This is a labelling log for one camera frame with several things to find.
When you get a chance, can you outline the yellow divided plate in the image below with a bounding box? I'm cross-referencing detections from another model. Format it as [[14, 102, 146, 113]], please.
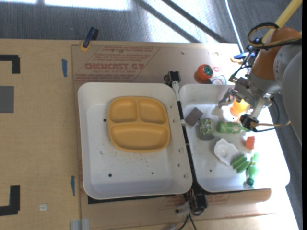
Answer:
[[107, 96, 171, 153]]

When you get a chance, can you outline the brown square biscuit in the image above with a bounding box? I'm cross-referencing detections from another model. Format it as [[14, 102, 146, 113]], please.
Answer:
[[184, 107, 204, 127]]

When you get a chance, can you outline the red toy tomato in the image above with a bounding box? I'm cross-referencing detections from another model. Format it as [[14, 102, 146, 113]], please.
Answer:
[[197, 64, 213, 81]]

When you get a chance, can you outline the orange carrot piece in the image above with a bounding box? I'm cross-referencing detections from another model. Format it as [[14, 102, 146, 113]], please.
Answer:
[[245, 135, 256, 150]]

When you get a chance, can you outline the white fried egg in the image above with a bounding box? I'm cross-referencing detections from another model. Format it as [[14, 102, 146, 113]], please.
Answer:
[[213, 138, 239, 166]]

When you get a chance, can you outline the brown cardboard board red print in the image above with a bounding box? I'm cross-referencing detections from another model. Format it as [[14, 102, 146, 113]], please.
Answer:
[[71, 42, 273, 228]]

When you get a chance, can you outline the black cylinder on white bracket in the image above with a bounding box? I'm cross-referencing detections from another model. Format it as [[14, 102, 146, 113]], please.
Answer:
[[239, 97, 271, 132]]

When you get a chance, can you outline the black block with thin wires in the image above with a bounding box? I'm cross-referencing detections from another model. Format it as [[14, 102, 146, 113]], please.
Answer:
[[164, 70, 181, 85], [189, 193, 208, 213]]

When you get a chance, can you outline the light green toy bottle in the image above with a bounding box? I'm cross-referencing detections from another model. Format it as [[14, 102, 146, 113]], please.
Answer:
[[245, 152, 260, 187]]

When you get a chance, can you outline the small white can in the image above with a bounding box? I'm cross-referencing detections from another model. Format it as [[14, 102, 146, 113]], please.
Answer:
[[211, 74, 227, 85]]

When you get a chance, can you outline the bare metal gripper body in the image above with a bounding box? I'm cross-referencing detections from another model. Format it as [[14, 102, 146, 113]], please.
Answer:
[[230, 77, 261, 105]]

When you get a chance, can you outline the white plastic tray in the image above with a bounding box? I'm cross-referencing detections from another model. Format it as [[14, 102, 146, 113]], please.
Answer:
[[77, 81, 193, 200], [178, 83, 291, 193]]

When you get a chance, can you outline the green patterned can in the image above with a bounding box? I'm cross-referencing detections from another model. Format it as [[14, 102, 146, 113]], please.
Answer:
[[198, 118, 215, 141]]

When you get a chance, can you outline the orange cup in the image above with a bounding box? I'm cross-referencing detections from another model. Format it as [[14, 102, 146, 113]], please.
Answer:
[[229, 99, 250, 117]]

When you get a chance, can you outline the green ribbed toy vegetable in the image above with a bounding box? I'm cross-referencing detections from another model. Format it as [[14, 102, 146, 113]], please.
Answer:
[[230, 153, 251, 174]]

